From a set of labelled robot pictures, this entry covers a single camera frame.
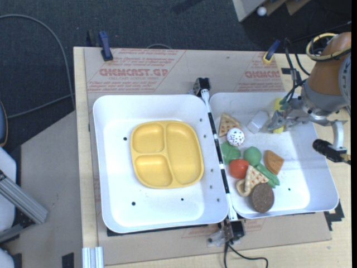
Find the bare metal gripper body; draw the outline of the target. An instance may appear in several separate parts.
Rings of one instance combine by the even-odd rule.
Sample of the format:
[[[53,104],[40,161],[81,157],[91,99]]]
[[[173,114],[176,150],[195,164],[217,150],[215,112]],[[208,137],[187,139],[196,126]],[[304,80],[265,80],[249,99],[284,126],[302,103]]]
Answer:
[[[292,123],[329,124],[327,117],[334,111],[334,105],[312,100],[290,100],[284,104],[284,117]]]

